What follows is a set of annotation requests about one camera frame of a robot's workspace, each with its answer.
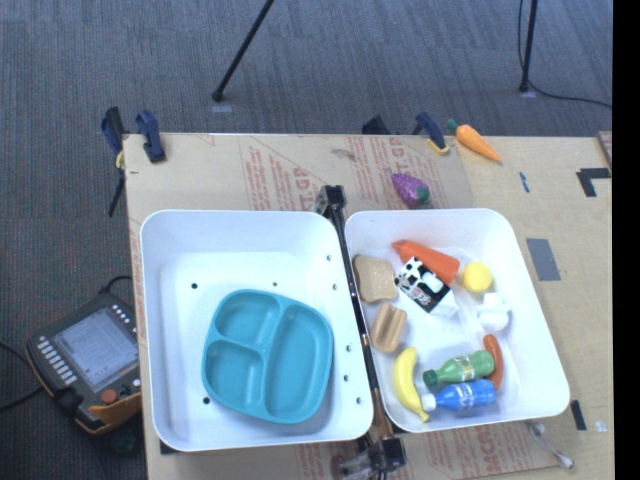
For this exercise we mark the brown cardboard board red print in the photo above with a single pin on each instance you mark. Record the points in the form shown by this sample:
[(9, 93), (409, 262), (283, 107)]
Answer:
[(280, 178)]

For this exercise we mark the white plastic tray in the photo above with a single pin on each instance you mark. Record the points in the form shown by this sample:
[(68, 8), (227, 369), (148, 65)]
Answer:
[(520, 328), (250, 238)]

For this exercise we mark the bread slice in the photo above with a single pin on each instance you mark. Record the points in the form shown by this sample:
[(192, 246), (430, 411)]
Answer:
[(375, 279)]

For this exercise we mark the thin black rod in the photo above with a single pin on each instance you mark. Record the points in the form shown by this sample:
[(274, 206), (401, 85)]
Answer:
[(357, 308)]

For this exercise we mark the purple grapes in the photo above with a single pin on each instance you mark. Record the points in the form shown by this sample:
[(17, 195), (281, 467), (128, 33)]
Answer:
[(410, 188)]

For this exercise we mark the orange bottle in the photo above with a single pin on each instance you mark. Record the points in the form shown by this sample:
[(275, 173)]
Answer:
[(432, 260)]

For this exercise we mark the black and white milk carton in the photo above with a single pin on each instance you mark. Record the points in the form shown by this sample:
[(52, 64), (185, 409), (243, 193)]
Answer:
[(425, 288)]

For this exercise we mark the tan hot dog bun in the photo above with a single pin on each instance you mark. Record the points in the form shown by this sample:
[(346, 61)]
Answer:
[(388, 334)]

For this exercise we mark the blue divided plate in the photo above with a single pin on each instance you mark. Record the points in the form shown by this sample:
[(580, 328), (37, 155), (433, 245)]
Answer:
[(270, 355)]

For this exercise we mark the yellow lemon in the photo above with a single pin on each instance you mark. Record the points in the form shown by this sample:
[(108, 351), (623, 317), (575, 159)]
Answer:
[(477, 277)]

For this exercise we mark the orange carrot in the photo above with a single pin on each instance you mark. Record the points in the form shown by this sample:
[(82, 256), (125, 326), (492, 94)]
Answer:
[(475, 141)]

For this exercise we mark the yellow banana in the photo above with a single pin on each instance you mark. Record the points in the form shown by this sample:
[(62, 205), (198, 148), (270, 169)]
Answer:
[(406, 383)]

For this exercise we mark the white bottle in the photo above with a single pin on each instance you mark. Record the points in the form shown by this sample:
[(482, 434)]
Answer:
[(494, 313)]

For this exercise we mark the black tripod leg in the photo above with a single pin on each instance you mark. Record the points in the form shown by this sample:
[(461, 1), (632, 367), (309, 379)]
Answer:
[(530, 33), (248, 38)]

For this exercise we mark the green bottle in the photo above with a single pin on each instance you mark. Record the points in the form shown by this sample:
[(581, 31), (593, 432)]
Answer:
[(460, 369)]

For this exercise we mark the orange sausage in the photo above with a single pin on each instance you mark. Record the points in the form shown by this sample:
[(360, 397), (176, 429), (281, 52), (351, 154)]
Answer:
[(495, 355)]

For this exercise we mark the blue bottle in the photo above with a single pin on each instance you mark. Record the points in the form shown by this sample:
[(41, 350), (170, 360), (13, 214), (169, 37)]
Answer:
[(462, 396)]

